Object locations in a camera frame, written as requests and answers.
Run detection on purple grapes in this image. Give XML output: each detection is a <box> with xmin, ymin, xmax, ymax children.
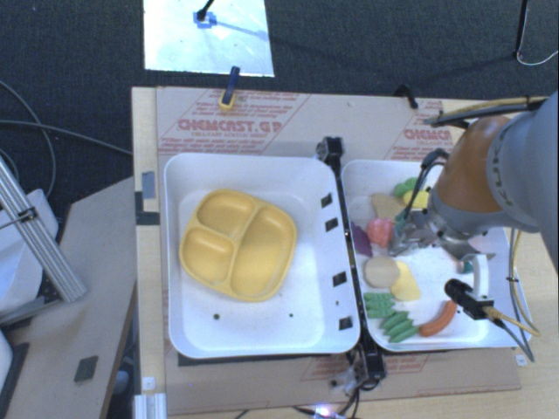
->
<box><xmin>349</xmin><ymin>220</ymin><xmax>374</xmax><ymax>258</ymax></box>

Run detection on white round toy food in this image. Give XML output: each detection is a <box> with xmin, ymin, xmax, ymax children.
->
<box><xmin>349</xmin><ymin>196</ymin><xmax>376</xmax><ymax>225</ymax></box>

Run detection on tan toy bread slice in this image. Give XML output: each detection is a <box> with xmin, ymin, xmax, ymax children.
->
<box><xmin>370</xmin><ymin>192</ymin><xmax>408</xmax><ymax>220</ymax></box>

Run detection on yellow toy food piece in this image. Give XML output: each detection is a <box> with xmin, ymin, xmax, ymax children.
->
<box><xmin>402</xmin><ymin>189</ymin><xmax>431</xmax><ymax>210</ymax></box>

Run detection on yellow divided plate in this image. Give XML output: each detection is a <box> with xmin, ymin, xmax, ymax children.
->
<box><xmin>178</xmin><ymin>189</ymin><xmax>299</xmax><ymax>303</ymax></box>

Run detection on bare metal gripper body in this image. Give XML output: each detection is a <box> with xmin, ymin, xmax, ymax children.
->
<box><xmin>404</xmin><ymin>209</ymin><xmax>497</xmax><ymax>262</ymax></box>

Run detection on pink toy food piece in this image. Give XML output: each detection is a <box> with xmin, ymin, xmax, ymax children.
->
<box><xmin>365</xmin><ymin>216</ymin><xmax>397</xmax><ymax>249</ymax></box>

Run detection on green pea pods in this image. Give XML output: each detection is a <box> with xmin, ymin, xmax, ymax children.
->
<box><xmin>380</xmin><ymin>311</ymin><xmax>421</xmax><ymax>345</ymax></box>
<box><xmin>362</xmin><ymin>292</ymin><xmax>396</xmax><ymax>319</ymax></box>

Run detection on tan round biscuit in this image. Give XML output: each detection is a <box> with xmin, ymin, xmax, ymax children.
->
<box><xmin>363</xmin><ymin>256</ymin><xmax>402</xmax><ymax>289</ymax></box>

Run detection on brown cardboard board red print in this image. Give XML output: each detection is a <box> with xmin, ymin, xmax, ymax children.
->
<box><xmin>155</xmin><ymin>86</ymin><xmax>523</xmax><ymax>415</ymax></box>

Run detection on orange sausage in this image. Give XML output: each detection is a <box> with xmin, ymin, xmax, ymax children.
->
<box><xmin>418</xmin><ymin>299</ymin><xmax>459</xmax><ymax>338</ymax></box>

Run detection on green broccoli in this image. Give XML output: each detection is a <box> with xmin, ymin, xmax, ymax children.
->
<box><xmin>393</xmin><ymin>176</ymin><xmax>423</xmax><ymax>200</ymax></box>

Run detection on thin black rod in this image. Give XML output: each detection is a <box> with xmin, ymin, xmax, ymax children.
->
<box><xmin>329</xmin><ymin>155</ymin><xmax>375</xmax><ymax>360</ymax></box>

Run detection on black cylinder on white bracket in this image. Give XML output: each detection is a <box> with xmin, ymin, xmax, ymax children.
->
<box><xmin>444</xmin><ymin>253</ymin><xmax>497</xmax><ymax>321</ymax></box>

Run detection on white plastic tray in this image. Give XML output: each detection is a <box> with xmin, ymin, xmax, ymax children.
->
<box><xmin>340</xmin><ymin>159</ymin><xmax>532</xmax><ymax>352</ymax></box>
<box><xmin>163</xmin><ymin>152</ymin><xmax>362</xmax><ymax>361</ymax></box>

